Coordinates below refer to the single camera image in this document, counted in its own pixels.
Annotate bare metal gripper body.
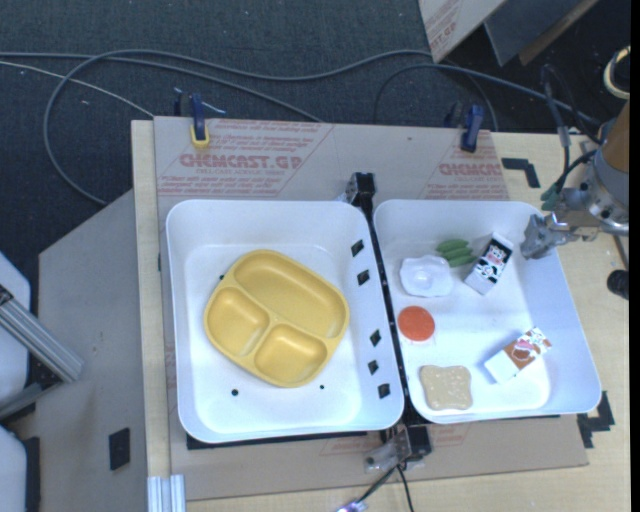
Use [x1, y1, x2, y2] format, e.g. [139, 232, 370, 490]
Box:
[549, 186, 631, 243]

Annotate white cow print milk carton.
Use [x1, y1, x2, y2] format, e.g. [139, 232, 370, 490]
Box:
[463, 231, 517, 297]

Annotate green pea pods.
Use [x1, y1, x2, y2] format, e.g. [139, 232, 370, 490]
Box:
[434, 237, 477, 268]

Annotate white plastic tray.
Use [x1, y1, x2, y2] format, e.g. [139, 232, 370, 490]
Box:
[164, 198, 406, 445]
[372, 198, 603, 426]

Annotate brown and white carton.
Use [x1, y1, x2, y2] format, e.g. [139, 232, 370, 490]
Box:
[482, 326, 553, 386]

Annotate white fried egg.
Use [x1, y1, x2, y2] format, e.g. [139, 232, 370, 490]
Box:
[398, 254, 456, 299]

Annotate orange round slice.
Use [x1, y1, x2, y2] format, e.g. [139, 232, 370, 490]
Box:
[397, 305, 437, 346]

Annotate thin black rod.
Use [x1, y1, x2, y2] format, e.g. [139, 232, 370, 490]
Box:
[366, 198, 410, 427]

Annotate tan bread slice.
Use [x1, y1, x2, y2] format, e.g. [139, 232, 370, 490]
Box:
[418, 363, 475, 412]

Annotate brown cardboard board red print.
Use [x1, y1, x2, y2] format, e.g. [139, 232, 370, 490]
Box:
[152, 116, 591, 502]

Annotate yellow divided plate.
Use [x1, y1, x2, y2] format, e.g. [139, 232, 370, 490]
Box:
[202, 248, 351, 390]

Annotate black block with thin wires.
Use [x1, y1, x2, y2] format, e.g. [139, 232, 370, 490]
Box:
[344, 171, 377, 208]
[363, 423, 434, 475]

